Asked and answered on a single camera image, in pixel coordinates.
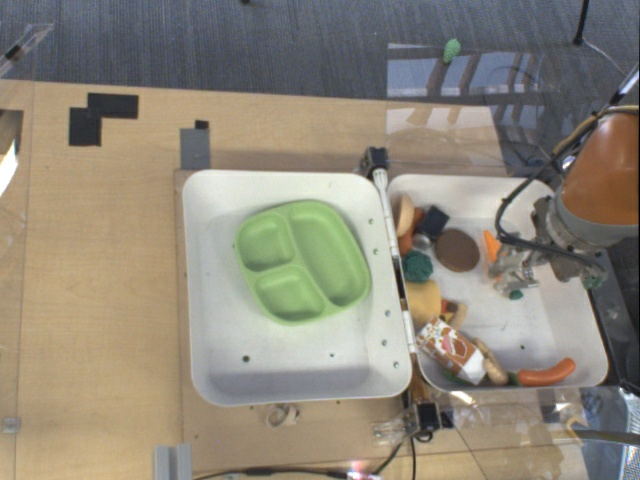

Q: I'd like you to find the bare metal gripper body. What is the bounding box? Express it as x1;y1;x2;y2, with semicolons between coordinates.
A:
529;194;604;283

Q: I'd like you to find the dark green broccoli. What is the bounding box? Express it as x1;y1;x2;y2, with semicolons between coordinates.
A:
401;250;435;283

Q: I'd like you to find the green divided plate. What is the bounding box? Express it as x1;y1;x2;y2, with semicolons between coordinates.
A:
232;198;373;328

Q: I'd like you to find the dark blue cube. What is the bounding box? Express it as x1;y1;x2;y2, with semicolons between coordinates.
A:
418;205;452;240

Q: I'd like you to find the white and brown carton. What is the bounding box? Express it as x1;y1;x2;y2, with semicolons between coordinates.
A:
415;315;488;386

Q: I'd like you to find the thin black and white rod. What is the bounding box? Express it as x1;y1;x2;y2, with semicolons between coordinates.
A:
371;167;420;357

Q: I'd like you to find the white plastic tray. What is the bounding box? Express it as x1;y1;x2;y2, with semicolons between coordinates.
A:
386;173;611;394
181;169;414;409

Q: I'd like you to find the tan bread bun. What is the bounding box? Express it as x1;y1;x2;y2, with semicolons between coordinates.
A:
394;193;417;235

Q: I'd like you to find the orange carrot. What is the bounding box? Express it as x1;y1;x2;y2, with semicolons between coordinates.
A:
482;229;525;301

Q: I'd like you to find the tan bread slice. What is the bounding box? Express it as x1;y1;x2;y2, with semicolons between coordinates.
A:
448;301;470;330

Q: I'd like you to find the brown round biscuit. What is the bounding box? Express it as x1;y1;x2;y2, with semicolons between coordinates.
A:
433;228;482;274

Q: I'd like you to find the black block with wires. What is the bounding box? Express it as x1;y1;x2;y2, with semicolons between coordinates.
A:
363;146;391;172
415;401;442;435

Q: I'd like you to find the orange sausage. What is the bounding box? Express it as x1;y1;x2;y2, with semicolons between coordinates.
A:
515;357;577;388

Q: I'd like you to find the tan peanut-shaped toy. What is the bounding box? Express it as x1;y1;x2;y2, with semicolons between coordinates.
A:
472;337;511;387

